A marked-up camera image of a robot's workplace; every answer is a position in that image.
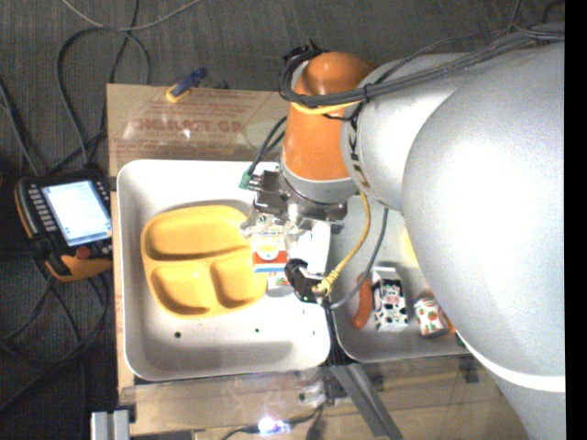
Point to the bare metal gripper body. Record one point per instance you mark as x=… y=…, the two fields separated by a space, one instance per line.
x=280 y=197

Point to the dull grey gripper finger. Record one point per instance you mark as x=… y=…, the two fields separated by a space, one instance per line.
x=293 y=236
x=251 y=225

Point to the orange and white juice carton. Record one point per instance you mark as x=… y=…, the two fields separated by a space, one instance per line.
x=269 y=254

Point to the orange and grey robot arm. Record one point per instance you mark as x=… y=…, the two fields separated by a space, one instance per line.
x=481 y=209

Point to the yellow divided plate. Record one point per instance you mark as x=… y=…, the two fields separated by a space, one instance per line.
x=192 y=264

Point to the orange sausage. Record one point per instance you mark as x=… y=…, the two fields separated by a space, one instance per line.
x=363 y=303

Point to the white plastic tray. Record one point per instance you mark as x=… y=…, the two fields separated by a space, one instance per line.
x=390 y=344
x=220 y=337

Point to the cow print milk carton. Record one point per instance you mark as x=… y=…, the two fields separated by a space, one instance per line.
x=390 y=303

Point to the brown cardboard board red print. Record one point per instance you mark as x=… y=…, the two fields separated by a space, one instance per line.
x=183 y=126

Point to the white can with tomato print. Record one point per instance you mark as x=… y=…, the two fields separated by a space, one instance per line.
x=430 y=318

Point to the black cylinder on white bracket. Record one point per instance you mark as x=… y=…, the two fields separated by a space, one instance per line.
x=306 y=278

